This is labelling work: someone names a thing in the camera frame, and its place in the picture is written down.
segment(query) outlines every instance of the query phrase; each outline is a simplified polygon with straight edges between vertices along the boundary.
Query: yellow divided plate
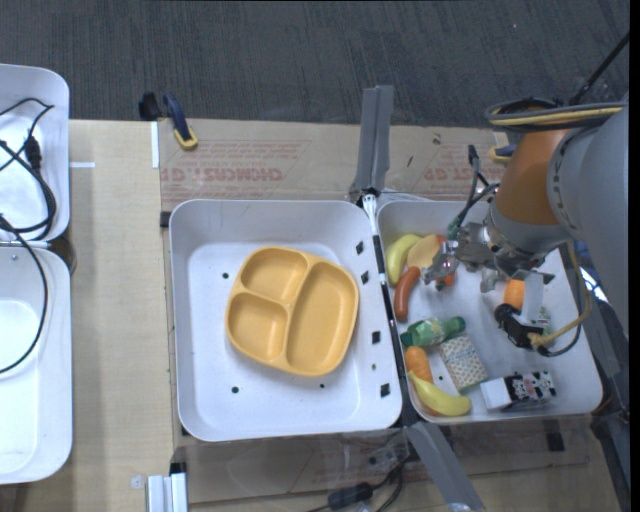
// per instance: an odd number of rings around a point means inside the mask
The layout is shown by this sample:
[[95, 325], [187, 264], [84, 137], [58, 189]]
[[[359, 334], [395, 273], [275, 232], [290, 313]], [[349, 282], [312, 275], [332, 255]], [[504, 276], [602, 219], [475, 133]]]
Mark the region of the yellow divided plate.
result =
[[225, 329], [233, 346], [256, 361], [297, 375], [325, 375], [347, 352], [358, 301], [355, 280], [339, 265], [266, 246], [238, 272]]

